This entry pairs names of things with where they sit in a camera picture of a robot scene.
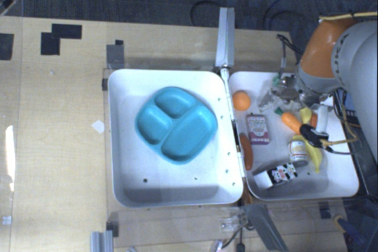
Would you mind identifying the small white and yellow can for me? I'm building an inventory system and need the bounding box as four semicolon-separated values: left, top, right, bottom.
288;139;309;167

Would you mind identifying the pink printed carton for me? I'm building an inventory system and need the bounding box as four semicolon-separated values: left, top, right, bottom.
245;113;271;146

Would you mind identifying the cow print carton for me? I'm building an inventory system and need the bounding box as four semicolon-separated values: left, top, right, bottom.
253;162;299;190

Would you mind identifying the orange toy fruit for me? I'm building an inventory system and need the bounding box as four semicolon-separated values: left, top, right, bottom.
232;90;252;112

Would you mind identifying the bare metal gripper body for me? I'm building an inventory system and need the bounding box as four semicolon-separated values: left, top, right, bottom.
271;74;311;107

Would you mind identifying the orange-red toy sausage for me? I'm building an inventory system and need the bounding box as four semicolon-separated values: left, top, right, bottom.
239;133;255;172

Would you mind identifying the blue divided plate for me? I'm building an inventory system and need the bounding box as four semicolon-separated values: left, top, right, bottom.
135;86;219;166

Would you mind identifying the orange toy carrot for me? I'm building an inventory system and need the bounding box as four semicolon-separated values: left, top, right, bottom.
274;107;304;135

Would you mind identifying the white plastic tray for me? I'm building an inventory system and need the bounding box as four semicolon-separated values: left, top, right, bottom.
107;68;245;209
229;71;360;202

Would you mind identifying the yellow banana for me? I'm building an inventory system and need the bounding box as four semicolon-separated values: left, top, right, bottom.
291;107;323;174

